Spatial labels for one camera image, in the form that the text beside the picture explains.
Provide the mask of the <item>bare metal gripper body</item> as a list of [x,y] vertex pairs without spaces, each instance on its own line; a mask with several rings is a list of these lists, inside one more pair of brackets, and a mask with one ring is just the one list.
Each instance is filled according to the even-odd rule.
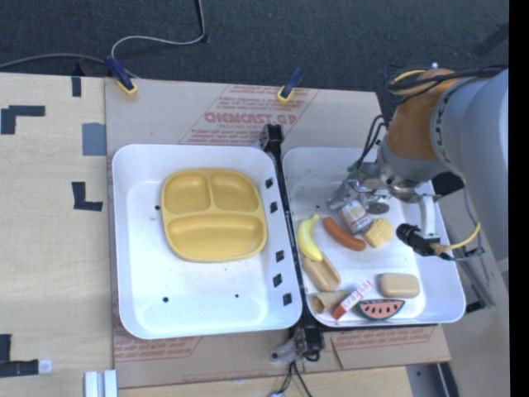
[[440,199],[439,194],[420,193],[420,183],[395,174],[385,163],[362,162],[350,167],[349,185],[356,193],[388,194],[404,203],[419,203],[424,198]]

